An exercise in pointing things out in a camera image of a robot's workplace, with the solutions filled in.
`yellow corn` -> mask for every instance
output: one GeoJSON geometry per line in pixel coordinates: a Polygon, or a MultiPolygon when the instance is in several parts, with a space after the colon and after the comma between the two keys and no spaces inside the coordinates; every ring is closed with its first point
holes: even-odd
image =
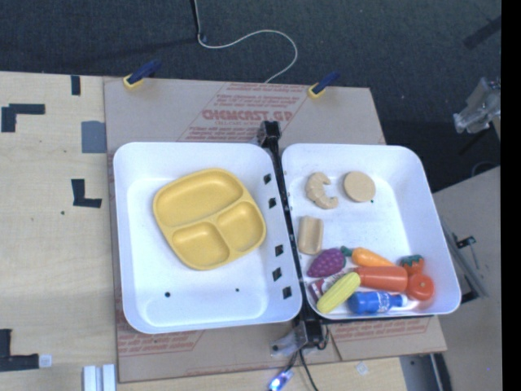
{"type": "Polygon", "coordinates": [[[346,301],[360,287],[360,275],[349,272],[334,283],[322,297],[318,299],[317,309],[321,313],[329,313],[337,305],[346,301]]]}

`white tray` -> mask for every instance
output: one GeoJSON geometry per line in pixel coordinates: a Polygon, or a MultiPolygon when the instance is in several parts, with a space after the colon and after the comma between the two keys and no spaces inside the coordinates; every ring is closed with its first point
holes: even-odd
{"type": "Polygon", "coordinates": [[[131,326],[154,334],[280,323],[298,314],[302,295],[267,152],[246,143],[129,143],[114,156],[114,176],[123,310],[131,326]],[[152,201],[165,184],[207,168],[241,180],[267,234],[236,261],[192,270],[167,244],[152,201]]]}
{"type": "MultiPolygon", "coordinates": [[[[369,317],[447,314],[457,309],[461,300],[458,279],[422,162],[411,150],[388,145],[296,144],[284,150],[282,167],[296,236],[300,218],[307,215],[324,222],[323,248],[362,246],[394,262],[414,254],[425,257],[424,272],[436,286],[434,297],[369,317]],[[328,196],[339,198],[336,209],[320,209],[306,197],[305,183],[317,171],[331,180],[325,190],[328,196]],[[371,176],[376,186],[373,202],[356,203],[347,197],[343,180],[349,171],[371,176]]],[[[306,284],[316,280],[305,275],[312,260],[300,253],[306,284]]],[[[309,303],[316,310],[311,296],[309,303]]],[[[346,305],[321,316],[334,320],[368,317],[350,312],[346,305]]]]}

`white cable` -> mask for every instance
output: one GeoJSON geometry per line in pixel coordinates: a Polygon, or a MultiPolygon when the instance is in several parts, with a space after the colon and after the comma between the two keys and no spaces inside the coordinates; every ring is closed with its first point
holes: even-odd
{"type": "Polygon", "coordinates": [[[270,82],[271,80],[273,80],[274,78],[278,77],[279,75],[284,74],[288,69],[290,69],[295,64],[297,58],[299,57],[299,51],[297,50],[295,42],[289,36],[287,36],[285,33],[280,32],[278,30],[272,30],[272,29],[257,30],[256,32],[249,33],[248,35],[245,35],[245,36],[237,39],[236,41],[233,41],[231,43],[227,43],[225,45],[217,45],[217,46],[207,45],[201,39],[201,31],[200,31],[200,26],[199,26],[199,8],[198,8],[198,5],[197,5],[197,0],[194,0],[194,9],[195,9],[195,20],[197,22],[197,41],[204,48],[207,48],[207,49],[224,49],[224,48],[228,48],[228,47],[233,46],[233,45],[235,45],[235,44],[237,44],[237,43],[239,43],[241,41],[244,41],[245,39],[248,39],[249,37],[252,37],[254,35],[258,35],[260,33],[275,33],[277,35],[285,37],[292,44],[293,50],[295,51],[295,56],[293,57],[293,60],[284,69],[280,70],[279,72],[277,72],[276,74],[274,74],[273,76],[268,78],[265,81],[266,83],[270,82]]]}

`yellow plate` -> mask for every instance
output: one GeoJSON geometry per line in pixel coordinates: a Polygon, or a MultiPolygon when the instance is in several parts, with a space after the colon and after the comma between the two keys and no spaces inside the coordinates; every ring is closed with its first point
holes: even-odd
{"type": "Polygon", "coordinates": [[[167,184],[155,194],[153,210],[172,250],[196,270],[232,262],[266,236],[256,202],[224,169],[204,169],[167,184]]]}

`toy tomato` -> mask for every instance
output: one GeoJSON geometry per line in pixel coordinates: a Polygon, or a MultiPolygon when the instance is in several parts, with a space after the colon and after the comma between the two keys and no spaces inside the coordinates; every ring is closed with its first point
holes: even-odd
{"type": "Polygon", "coordinates": [[[409,275],[421,274],[425,266],[425,260],[422,255],[411,255],[410,257],[402,258],[400,266],[403,266],[409,275]]]}
{"type": "Polygon", "coordinates": [[[413,274],[409,277],[407,289],[408,298],[425,301],[434,295],[434,283],[432,278],[425,274],[413,274]]]}

